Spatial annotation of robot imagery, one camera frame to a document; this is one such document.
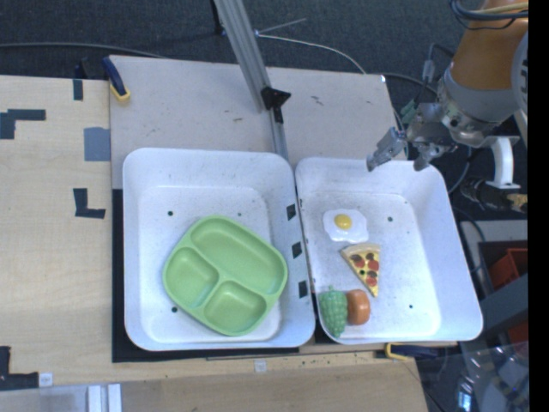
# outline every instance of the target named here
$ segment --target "green plate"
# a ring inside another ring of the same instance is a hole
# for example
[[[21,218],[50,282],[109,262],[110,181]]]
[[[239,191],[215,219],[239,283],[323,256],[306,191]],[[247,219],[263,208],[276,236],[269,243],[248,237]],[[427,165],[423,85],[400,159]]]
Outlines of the green plate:
[[[202,218],[173,248],[162,280],[192,317],[227,336],[253,331],[287,281],[281,253],[247,227],[220,215]]]

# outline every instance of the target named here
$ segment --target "fried egg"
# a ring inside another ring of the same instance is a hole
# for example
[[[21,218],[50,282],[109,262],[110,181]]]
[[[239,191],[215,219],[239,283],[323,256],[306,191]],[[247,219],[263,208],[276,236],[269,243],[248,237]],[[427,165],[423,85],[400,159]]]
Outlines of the fried egg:
[[[362,243],[369,238],[366,218],[356,209],[333,209],[323,215],[324,230],[333,241]]]

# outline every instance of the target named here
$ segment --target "toy sink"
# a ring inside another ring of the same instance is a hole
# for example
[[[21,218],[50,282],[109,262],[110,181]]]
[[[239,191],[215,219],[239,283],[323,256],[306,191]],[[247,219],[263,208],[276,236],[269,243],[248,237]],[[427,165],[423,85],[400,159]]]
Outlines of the toy sink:
[[[467,341],[481,332],[479,302],[436,168],[416,172],[411,161],[390,161],[370,173],[365,160],[315,157],[297,165],[296,185],[317,294],[329,286],[367,292],[340,254],[352,243],[329,237],[324,213],[358,210],[367,221],[368,241],[381,246],[379,294],[369,294],[370,320],[348,325],[334,340]]]
[[[287,161],[141,148],[124,161],[123,185],[124,322],[138,347],[294,348],[311,338],[310,276]]]

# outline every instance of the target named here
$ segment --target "toy pizza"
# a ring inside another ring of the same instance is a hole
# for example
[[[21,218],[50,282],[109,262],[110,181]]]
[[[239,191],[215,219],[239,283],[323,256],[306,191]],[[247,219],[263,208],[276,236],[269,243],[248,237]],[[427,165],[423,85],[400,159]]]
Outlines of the toy pizza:
[[[380,250],[380,246],[377,244],[359,243],[350,245],[341,251],[341,255],[374,298],[377,297]]]

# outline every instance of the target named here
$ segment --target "orange-brown toy food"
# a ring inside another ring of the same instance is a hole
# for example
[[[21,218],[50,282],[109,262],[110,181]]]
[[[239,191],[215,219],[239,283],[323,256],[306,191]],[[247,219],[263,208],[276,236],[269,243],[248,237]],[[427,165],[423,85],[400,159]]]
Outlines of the orange-brown toy food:
[[[370,319],[370,300],[363,290],[347,292],[347,322],[351,325],[362,325]]]

